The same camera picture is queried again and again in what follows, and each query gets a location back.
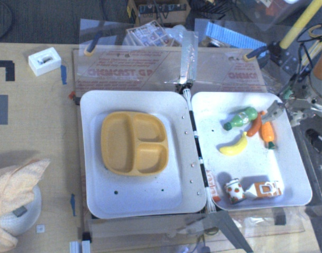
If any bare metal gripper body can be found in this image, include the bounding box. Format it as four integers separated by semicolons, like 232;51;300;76
282;81;322;119

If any orange carrot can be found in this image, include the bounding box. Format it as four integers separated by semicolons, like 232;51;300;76
260;110;277;150

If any orange sausage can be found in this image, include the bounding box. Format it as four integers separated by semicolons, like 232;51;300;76
246;111;263;138

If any green bottle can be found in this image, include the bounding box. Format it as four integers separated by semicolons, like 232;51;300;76
223;106;259;131

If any yellow banana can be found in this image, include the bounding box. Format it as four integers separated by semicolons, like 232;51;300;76
219;131;249;157

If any white plastic tray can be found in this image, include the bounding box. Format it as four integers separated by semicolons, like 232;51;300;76
79;90;208;219
191;91;313;211

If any orange and white carton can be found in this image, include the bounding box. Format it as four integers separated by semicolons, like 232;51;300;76
244;180;283;201

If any thin black and white rod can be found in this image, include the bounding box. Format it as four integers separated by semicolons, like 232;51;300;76
182;87;217;213

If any white can with strawberry print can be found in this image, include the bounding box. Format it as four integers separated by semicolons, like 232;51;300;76
224;178;247;205

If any orange and white packet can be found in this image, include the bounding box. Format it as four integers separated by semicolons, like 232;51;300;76
206;169;222;203

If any brown cardboard board red print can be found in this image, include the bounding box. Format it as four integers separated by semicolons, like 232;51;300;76
72;47;307;238

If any brown cardboard box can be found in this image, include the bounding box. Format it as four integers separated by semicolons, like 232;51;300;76
127;0;192;26

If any yellow divided plate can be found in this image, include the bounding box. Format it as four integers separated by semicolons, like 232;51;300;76
100;111;170;177

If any white foam box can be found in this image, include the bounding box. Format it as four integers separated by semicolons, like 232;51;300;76
28;46;62;77

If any white round bowl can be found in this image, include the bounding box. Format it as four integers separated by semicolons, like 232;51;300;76
0;184;43;237

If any pale orange cloth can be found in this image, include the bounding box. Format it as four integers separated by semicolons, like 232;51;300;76
0;158;51;253

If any black block with thin wires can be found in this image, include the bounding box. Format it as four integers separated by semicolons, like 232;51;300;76
175;78;195;93

